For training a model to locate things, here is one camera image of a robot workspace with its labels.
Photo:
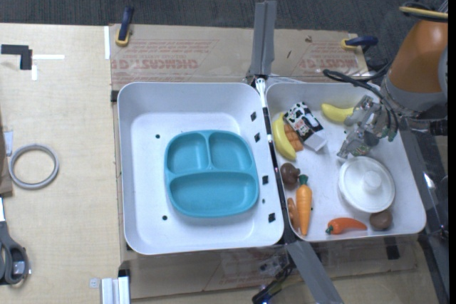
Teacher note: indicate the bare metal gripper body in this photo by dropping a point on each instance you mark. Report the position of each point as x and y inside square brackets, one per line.
[374, 117]

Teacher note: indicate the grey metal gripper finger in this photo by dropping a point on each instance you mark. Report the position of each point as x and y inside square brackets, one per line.
[347, 147]
[352, 116]

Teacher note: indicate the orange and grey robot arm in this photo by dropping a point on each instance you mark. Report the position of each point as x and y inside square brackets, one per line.
[417, 60]

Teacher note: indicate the yellow banana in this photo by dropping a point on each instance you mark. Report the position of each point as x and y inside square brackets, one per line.
[335, 112]
[281, 144]

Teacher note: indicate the white plastic tray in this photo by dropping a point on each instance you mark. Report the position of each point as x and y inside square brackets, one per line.
[146, 167]
[327, 185]

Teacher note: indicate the white round bowl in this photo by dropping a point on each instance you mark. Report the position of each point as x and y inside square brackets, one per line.
[356, 195]

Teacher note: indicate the cow print carton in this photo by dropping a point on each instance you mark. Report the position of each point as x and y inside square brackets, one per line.
[303, 121]

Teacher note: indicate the orange waffle biscuit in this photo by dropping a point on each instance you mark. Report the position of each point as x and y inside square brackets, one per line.
[294, 142]

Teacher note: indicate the brown doughnut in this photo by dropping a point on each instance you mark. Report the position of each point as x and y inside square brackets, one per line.
[289, 172]

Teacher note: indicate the orange carrot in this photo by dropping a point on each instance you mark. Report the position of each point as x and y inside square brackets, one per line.
[304, 203]

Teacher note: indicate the orange chili pepper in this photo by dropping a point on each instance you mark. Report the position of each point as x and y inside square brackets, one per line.
[347, 225]

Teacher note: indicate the brown potato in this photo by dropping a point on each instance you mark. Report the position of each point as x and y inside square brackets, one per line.
[381, 220]

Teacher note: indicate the brown sausage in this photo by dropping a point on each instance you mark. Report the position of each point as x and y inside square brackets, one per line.
[293, 215]

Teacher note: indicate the blue divided plate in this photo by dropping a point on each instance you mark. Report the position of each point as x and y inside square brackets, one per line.
[210, 188]

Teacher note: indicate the brown cardboard board red print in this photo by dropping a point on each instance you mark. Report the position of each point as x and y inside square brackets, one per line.
[199, 57]

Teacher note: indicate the black cylinder on white bracket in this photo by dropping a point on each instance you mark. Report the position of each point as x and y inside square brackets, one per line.
[439, 126]

